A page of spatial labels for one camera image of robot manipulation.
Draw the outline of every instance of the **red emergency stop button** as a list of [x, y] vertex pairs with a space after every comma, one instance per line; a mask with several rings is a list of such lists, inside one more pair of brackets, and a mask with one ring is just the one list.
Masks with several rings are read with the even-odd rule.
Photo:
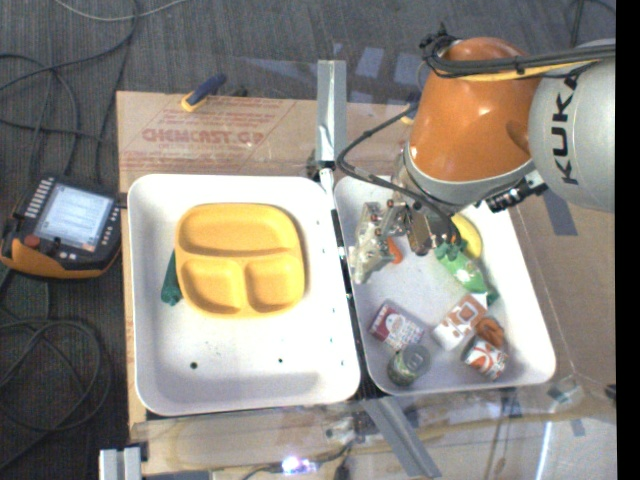
[[24, 245], [31, 247], [31, 249], [37, 249], [40, 245], [40, 237], [36, 235], [27, 235], [24, 237]]

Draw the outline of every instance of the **display screen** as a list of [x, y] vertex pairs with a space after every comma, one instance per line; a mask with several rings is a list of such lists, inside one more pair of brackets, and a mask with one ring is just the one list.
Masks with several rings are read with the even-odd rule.
[[59, 238], [65, 245], [94, 251], [112, 204], [110, 197], [57, 183], [34, 233], [40, 238]]

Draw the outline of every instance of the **yellow tray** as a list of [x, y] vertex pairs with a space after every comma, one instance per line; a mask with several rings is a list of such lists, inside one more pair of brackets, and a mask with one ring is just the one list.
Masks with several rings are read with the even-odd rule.
[[292, 309], [304, 293], [298, 231], [275, 206], [195, 206], [178, 222], [175, 253], [184, 298], [213, 315], [274, 315]]

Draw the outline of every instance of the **white plastic tray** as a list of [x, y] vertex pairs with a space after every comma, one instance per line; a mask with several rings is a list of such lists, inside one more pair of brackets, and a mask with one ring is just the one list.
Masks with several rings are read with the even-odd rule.
[[[384, 206], [390, 196], [388, 189], [353, 178], [344, 178], [337, 184], [336, 207], [347, 246], [355, 243], [354, 231], [363, 203], [378, 201]], [[369, 375], [386, 393], [416, 395], [531, 385], [547, 381], [555, 371], [555, 353], [511, 217], [507, 212], [494, 214], [486, 205], [469, 207], [463, 215], [482, 236], [484, 249], [480, 261], [500, 294], [489, 314], [505, 328], [509, 354], [506, 369], [491, 382], [460, 360], [467, 340], [447, 352], [431, 338], [431, 330], [466, 292], [432, 252], [418, 257], [410, 251], [407, 239], [399, 237], [396, 243], [404, 260], [387, 265], [374, 272], [367, 283], [353, 287]], [[426, 329], [421, 344], [431, 352], [431, 369], [407, 388], [389, 380], [386, 368], [391, 352], [369, 333], [369, 326], [386, 299], [395, 302]]]
[[[266, 203], [299, 226], [306, 289], [280, 315], [220, 319], [160, 300], [175, 226], [203, 203]], [[152, 412], [178, 416], [333, 403], [360, 369], [322, 188], [301, 177], [152, 174], [129, 191], [136, 389]]]

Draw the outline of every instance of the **soda can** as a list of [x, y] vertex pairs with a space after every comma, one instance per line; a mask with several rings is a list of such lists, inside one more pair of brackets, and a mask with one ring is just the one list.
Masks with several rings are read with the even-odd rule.
[[398, 386], [410, 386], [431, 367], [431, 354], [426, 347], [407, 345], [398, 350], [387, 367], [391, 381]]
[[464, 348], [462, 360], [490, 380], [496, 380], [505, 369], [509, 356], [502, 349], [475, 336]]

